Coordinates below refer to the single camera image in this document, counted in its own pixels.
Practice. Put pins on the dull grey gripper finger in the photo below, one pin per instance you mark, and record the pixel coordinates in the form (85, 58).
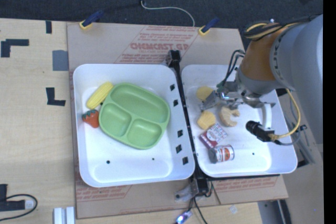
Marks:
(210, 101)
(233, 105)

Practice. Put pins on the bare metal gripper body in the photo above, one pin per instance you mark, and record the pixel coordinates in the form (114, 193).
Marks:
(237, 94)

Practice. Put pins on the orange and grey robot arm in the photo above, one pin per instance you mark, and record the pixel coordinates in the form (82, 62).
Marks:
(294, 60)

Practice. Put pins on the round yellow biscuit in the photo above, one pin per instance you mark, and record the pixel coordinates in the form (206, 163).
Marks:
(203, 92)

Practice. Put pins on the tan croissant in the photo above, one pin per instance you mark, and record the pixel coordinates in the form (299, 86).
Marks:
(226, 116)

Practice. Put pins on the thin black rod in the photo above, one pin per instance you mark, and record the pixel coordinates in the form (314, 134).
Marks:
(187, 118)

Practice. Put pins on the red and white carton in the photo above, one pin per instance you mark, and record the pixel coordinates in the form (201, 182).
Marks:
(213, 135)

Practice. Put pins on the red and white can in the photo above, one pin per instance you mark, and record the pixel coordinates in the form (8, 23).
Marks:
(223, 154)

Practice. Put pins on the white plastic tray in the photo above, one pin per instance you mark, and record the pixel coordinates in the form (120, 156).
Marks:
(249, 157)
(131, 165)

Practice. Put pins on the green divided plate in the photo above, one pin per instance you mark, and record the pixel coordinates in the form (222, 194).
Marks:
(134, 115)

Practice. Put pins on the yellow corn cob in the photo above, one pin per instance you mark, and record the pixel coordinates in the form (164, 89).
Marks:
(99, 95)

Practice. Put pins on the brown cardboard board red print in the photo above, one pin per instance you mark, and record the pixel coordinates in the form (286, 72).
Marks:
(110, 44)

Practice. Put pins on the red strawberry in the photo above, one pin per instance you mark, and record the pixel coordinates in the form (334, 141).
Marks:
(91, 118)

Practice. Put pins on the black cylinder on white bracket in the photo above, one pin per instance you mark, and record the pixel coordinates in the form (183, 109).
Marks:
(258, 129)

